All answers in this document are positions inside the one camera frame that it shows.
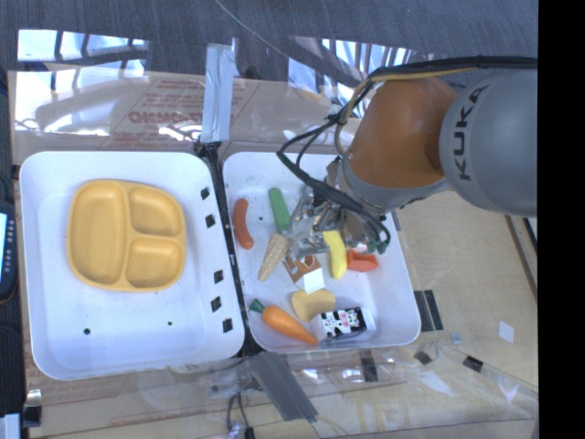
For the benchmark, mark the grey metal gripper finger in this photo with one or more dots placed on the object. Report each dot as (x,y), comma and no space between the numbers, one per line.
(301,215)
(311,246)

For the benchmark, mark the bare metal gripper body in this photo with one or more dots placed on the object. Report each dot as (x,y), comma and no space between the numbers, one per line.
(340,217)

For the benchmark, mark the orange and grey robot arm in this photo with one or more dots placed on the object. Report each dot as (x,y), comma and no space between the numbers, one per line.
(484,140)

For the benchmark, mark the green stick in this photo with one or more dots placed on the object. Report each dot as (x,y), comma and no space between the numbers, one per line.
(279,210)

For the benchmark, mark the brown and white carton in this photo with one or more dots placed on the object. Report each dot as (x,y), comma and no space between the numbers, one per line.
(296,268)

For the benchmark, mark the yellow banana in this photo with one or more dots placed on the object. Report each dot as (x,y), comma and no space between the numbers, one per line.
(337,254)

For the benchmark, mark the white cube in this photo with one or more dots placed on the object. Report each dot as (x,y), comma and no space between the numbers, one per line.
(314,281)

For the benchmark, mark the beige ice cream cone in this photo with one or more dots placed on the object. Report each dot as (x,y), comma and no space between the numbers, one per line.
(273,256)

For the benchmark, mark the orange sausage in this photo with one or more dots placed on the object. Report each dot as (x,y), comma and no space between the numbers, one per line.
(242,227)

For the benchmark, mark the orange carrot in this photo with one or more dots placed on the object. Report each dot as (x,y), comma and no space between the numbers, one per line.
(283,322)

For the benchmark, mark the black and white milk carton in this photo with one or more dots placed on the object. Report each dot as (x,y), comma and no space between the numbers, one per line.
(343,323)

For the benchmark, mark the white plastic tray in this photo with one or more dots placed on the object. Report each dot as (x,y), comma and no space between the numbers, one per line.
(50,345)
(388,309)

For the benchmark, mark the brown cardboard board red print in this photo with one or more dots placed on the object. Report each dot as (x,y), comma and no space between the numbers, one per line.
(173,108)

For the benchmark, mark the yellow divided plate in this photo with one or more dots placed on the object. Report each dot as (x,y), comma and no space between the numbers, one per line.
(100,231)

